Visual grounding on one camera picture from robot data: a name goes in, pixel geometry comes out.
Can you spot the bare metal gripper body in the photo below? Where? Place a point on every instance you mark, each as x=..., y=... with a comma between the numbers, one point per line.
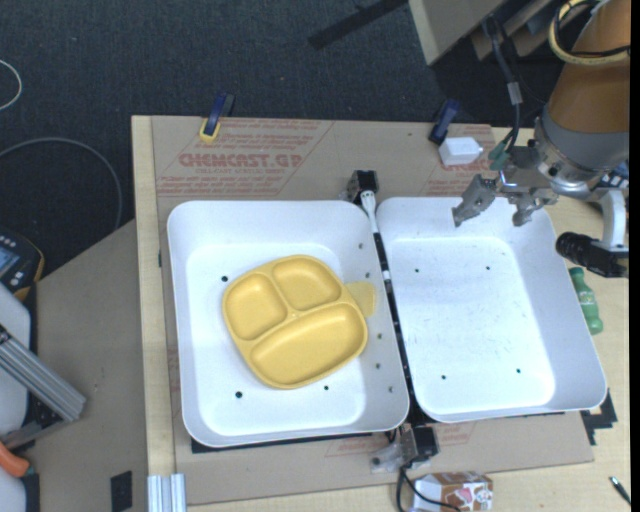
x=532, y=172

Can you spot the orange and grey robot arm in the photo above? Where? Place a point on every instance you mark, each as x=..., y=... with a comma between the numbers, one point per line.
x=592, y=80

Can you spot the black cylinder on white bracket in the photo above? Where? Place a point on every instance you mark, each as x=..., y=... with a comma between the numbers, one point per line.
x=592, y=252

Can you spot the black pen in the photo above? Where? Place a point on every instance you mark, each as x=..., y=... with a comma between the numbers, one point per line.
x=620, y=490

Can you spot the thin black and white rod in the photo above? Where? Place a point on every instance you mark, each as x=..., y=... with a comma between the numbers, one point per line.
x=386, y=275

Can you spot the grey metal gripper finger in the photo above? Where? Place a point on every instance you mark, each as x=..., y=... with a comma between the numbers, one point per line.
x=475, y=199
x=527, y=207

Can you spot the brown and white carton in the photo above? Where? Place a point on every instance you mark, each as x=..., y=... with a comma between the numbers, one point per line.
x=460, y=492

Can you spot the brown cardboard board red print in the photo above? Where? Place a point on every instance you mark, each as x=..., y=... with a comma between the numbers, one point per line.
x=310, y=145

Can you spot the white plastic tray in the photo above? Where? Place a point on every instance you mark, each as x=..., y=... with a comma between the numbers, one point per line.
x=280, y=415
x=475, y=320

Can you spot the green plastic bottle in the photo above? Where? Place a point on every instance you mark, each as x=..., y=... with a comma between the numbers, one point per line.
x=589, y=305

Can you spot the yellow divided plate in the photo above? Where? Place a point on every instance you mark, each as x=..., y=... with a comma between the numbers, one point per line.
x=295, y=325

